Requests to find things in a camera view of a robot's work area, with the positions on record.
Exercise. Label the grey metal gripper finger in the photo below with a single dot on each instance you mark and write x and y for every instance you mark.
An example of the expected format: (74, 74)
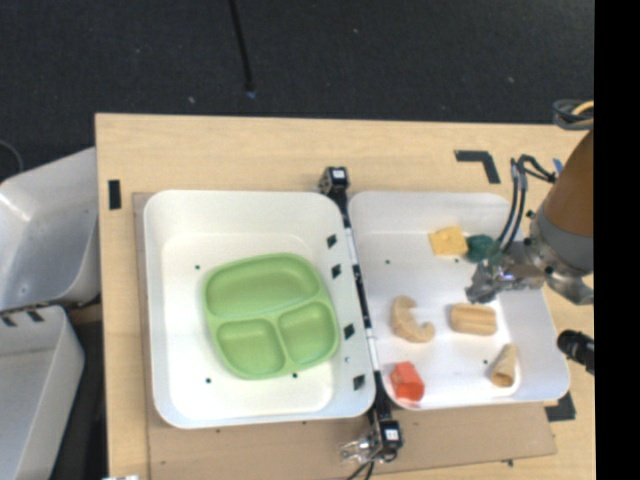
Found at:
(490, 271)
(479, 292)

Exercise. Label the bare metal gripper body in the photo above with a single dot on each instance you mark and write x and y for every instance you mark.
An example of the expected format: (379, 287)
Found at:
(530, 270)

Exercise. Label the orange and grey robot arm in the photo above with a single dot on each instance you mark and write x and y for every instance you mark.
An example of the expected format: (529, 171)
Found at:
(570, 193)

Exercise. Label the green broccoli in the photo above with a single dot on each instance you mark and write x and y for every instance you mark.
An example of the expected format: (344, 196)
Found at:
(480, 248)

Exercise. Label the beige ridged bread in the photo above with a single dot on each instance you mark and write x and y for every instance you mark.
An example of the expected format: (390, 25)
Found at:
(472, 319)

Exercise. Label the beige croissant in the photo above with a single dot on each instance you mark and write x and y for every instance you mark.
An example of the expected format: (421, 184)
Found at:
(405, 318)

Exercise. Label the beige cone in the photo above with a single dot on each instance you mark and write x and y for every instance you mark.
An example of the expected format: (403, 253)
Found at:
(505, 368)

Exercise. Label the white plastic tray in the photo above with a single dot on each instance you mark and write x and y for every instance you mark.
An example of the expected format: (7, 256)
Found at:
(450, 368)
(250, 218)

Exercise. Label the orange carton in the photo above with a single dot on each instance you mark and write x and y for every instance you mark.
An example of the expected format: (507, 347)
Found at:
(407, 380)

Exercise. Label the thin black and white rod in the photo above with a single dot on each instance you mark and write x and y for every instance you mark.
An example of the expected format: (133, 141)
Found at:
(361, 288)

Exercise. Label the green divided plate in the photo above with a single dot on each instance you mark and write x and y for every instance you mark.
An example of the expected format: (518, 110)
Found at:
(260, 288)

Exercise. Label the black cylinder on white bracket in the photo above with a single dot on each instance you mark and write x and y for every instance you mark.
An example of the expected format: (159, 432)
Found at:
(577, 346)

